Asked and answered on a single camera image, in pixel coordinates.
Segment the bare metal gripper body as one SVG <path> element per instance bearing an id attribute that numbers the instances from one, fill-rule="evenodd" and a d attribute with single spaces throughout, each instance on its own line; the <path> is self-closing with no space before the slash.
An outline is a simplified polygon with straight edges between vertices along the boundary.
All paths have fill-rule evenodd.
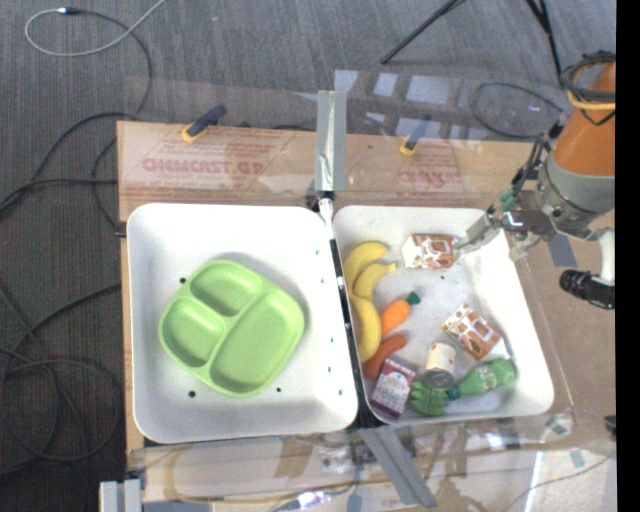
<path id="1" fill-rule="evenodd" d="M 554 190 L 513 188 L 498 198 L 499 225 L 506 231 L 550 240 L 557 233 L 579 240 L 591 236 L 589 225 L 596 213 L 578 207 Z"/>

